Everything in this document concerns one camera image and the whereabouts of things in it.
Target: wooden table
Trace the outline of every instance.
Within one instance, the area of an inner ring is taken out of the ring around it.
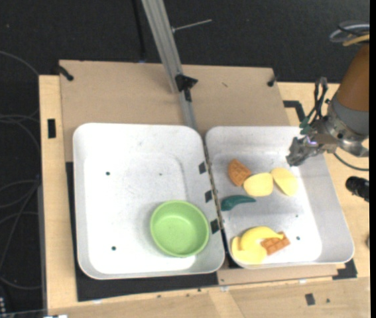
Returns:
[[[63,64],[67,65],[66,69],[71,68],[70,73],[75,72],[77,67],[79,67],[76,62],[72,61],[65,61]],[[103,64],[106,65],[108,70],[112,71],[112,64]],[[91,65],[91,67],[94,67],[98,63],[91,63]],[[153,70],[158,70],[157,67],[148,66],[148,68]],[[259,79],[259,81],[270,80],[273,74],[270,69],[261,70],[257,68],[218,68],[216,69],[217,73],[210,74],[210,72],[214,72],[213,67],[186,67],[187,72],[196,73],[193,76],[194,78],[198,78],[198,74],[201,75],[205,70],[208,71],[208,74],[199,80],[204,81],[210,75],[216,77],[218,74],[223,74],[219,76],[220,79],[224,79],[221,81],[223,88],[226,88],[225,85],[231,86],[232,82],[243,87],[258,83],[254,80],[257,72],[260,72],[259,75],[261,75],[261,80]],[[247,81],[243,79],[243,74],[247,78],[251,78],[247,79],[249,83],[243,83],[243,81]],[[157,83],[157,86],[165,90],[166,82],[165,77],[163,77],[164,74],[162,76],[158,75],[158,77],[156,74],[149,76],[154,83]],[[110,80],[109,83],[111,84],[119,83],[115,76],[110,78]],[[369,173],[352,170],[331,155],[326,155],[326,161],[355,243],[353,260],[357,268],[357,278],[333,280],[331,277],[332,270],[341,270],[345,267],[344,265],[330,266],[328,269],[316,269],[315,271],[312,268],[300,269],[296,277],[289,276],[289,270],[279,273],[271,272],[252,281],[243,280],[243,278],[248,277],[248,270],[242,270],[244,274],[239,274],[239,279],[232,280],[232,282],[228,281],[229,284],[233,284],[230,286],[220,284],[221,286],[210,288],[140,293],[98,301],[79,302],[76,295],[65,173],[65,161],[68,160],[66,159],[65,141],[68,140],[71,134],[70,131],[69,134],[64,135],[69,128],[68,126],[65,127],[64,123],[70,121],[68,119],[63,120],[63,117],[68,117],[68,112],[66,113],[63,110],[65,108],[63,105],[68,105],[68,103],[66,104],[66,101],[63,100],[66,96],[62,94],[62,90],[68,88],[67,83],[63,77],[40,77],[46,292],[49,314],[68,314],[70,317],[136,317],[138,315],[144,317],[370,316],[370,263],[369,249],[365,243],[369,235],[369,205],[361,198],[352,195],[345,188],[345,181],[348,177],[359,176],[369,179]],[[198,97],[195,99],[195,93],[200,93],[198,89],[201,91],[199,86],[200,84],[193,89],[194,102],[198,100]],[[212,89],[212,84],[207,81],[203,86],[207,86],[208,90]],[[336,88],[337,85],[330,85],[328,97],[334,94]],[[273,113],[279,118],[275,121],[276,124],[297,126],[298,118],[294,109],[283,109],[282,100],[299,101],[307,112],[312,108],[314,84],[276,83],[271,89],[271,93],[276,93],[276,96],[273,94],[268,95],[270,96],[269,103],[272,104],[274,109]],[[195,108],[194,104],[194,109],[199,113],[197,120],[202,119],[199,123],[211,121],[202,129],[205,130],[206,127],[213,125],[213,121],[230,121],[230,119],[214,119],[212,114],[205,117],[205,105],[210,100],[206,100],[206,95],[203,95],[203,98],[205,100],[202,104],[200,101],[198,102],[200,104],[198,108]],[[266,119],[266,117],[269,116],[260,118],[260,115],[257,115],[258,125],[265,125],[260,122],[261,119]],[[48,131],[48,120],[51,119],[54,120],[56,129],[52,140],[49,138],[50,132]],[[367,160],[354,158],[343,152],[340,152],[340,156],[356,166],[366,167],[367,165]],[[227,270],[221,270],[221,272],[228,280],[233,275],[231,272],[227,273]],[[309,305],[310,302],[307,302],[307,298],[312,298],[315,304]]]

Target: brown toy food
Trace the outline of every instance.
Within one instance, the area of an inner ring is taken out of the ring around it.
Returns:
[[[251,171],[247,166],[242,164],[239,160],[233,159],[227,167],[230,180],[236,186],[242,186],[243,182],[251,175]]]
[[[270,256],[271,254],[282,250],[284,247],[290,244],[289,239],[283,232],[279,232],[280,235],[283,235],[282,239],[279,238],[268,238],[261,242],[261,246],[264,247],[267,251],[267,255]]]

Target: black floor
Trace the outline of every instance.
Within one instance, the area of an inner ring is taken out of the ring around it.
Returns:
[[[0,0],[0,51],[30,65],[0,52],[0,290],[12,311],[43,305],[36,75],[54,73],[59,59],[158,62],[142,7],[133,2]],[[281,81],[340,82],[357,48],[331,43],[329,34],[342,21],[370,18],[370,0],[164,2],[174,27],[212,20],[176,32],[182,63],[272,67]]]

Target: green plate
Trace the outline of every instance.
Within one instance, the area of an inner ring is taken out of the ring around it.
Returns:
[[[150,225],[157,246],[175,257],[198,254],[206,247],[210,237],[206,216],[187,201],[162,203],[151,216]]]

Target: white tray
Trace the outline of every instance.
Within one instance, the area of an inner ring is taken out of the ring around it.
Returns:
[[[353,241],[324,157],[309,158],[299,167],[286,163],[298,132],[298,127],[216,127],[206,135],[219,203],[230,195],[247,195],[228,177],[227,165],[234,158],[253,174],[283,167],[299,181],[298,193],[292,197],[275,187],[269,196],[257,197],[256,203],[221,212],[228,246],[233,237],[261,225],[284,231],[290,240],[290,245],[266,257],[259,266],[238,263],[244,268],[343,263],[353,256]]]
[[[225,251],[219,231],[196,256],[175,258],[154,244],[149,219],[162,202],[197,205],[211,223],[216,203],[200,135],[184,126],[89,123],[73,137],[78,261],[91,278],[214,272]]]

